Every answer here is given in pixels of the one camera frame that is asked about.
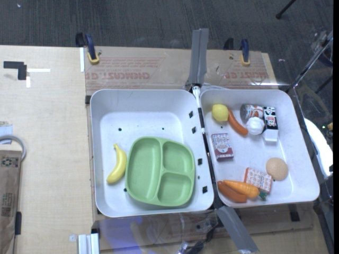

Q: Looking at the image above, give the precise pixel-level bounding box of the yellow lemon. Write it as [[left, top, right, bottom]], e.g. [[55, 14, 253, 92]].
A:
[[211, 104, 229, 123]]

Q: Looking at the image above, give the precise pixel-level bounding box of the green divided plate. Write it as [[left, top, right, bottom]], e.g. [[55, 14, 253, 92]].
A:
[[124, 136, 196, 207]]

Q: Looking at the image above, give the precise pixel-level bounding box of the white plastic tray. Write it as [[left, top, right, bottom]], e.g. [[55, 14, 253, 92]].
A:
[[90, 88, 215, 219], [199, 88, 320, 208]]

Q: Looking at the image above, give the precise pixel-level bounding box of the red and white packet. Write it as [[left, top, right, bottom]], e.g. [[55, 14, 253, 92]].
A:
[[210, 133, 235, 161]]

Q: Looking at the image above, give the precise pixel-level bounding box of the brown cardboard board red print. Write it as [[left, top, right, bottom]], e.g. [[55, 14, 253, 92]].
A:
[[83, 45, 314, 251]]

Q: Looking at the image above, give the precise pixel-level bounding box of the orange sausage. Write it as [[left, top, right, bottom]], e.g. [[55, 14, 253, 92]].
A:
[[217, 180, 248, 204], [227, 109, 249, 137]]

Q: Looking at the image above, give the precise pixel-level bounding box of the yellow banana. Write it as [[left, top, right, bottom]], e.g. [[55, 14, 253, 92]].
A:
[[106, 143, 128, 184]]

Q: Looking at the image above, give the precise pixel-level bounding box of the small printed can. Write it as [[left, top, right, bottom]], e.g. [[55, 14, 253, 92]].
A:
[[239, 104, 264, 123]]

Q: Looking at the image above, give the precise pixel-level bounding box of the white garlic bulb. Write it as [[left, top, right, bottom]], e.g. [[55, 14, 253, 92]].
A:
[[245, 116, 265, 136]]

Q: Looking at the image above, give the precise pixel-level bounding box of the black and white carton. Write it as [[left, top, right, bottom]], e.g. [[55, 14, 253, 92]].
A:
[[262, 106, 280, 142]]

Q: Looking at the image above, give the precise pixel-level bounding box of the orange carrot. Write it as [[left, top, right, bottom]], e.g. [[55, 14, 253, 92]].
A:
[[223, 179, 267, 201]]

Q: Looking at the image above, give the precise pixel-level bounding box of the orange and white carton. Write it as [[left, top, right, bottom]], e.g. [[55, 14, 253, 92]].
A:
[[244, 167, 273, 195]]

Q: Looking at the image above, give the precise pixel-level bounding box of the brown paper bag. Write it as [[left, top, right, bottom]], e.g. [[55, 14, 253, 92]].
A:
[[0, 149, 23, 254]]

